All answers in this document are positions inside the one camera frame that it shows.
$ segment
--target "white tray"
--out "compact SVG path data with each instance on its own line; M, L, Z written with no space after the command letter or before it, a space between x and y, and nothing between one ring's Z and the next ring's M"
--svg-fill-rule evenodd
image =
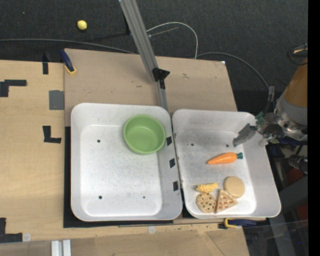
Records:
M149 155L133 153L125 122L150 115L168 139ZM182 198L169 113L159 106L81 103L71 112L71 208L83 221L172 220Z
M249 141L233 147L233 139L255 117L245 112L177 110L172 117L184 202L198 219L232 217L274 217L281 210L278 191L262 138L256 134ZM209 165L207 161L221 153L243 153L243 159L231 164ZM245 193L238 204L219 213L203 213L196 205L197 185L217 182L219 188L228 176L243 180ZM213 191L217 198L218 189Z

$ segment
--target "green bowl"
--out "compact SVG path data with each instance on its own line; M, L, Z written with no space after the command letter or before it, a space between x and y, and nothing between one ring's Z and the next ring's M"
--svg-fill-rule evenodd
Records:
M163 125L146 114L136 115L127 120L123 136L129 149L140 155L157 152L166 141Z

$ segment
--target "yellow ball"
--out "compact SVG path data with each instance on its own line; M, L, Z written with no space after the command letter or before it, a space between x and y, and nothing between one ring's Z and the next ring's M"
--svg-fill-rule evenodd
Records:
M77 26L80 30L86 30L88 25L84 20L79 20Z

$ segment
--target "round tan biscuit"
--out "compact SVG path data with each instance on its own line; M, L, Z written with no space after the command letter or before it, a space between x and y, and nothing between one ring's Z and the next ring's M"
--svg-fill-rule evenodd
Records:
M234 198L240 198L245 193L245 185L243 181L236 177L230 176L223 181L224 190L228 191Z
M210 214L215 211L216 200L209 193L198 194L195 202L200 211L203 213Z

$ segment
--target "toy carrot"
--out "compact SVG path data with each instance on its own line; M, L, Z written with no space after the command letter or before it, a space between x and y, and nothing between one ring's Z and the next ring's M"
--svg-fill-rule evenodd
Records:
M243 159L244 156L242 153L234 153L234 152L228 152L220 154L212 159L210 159L207 164L208 165L214 165L214 164L230 164L236 161L237 159Z

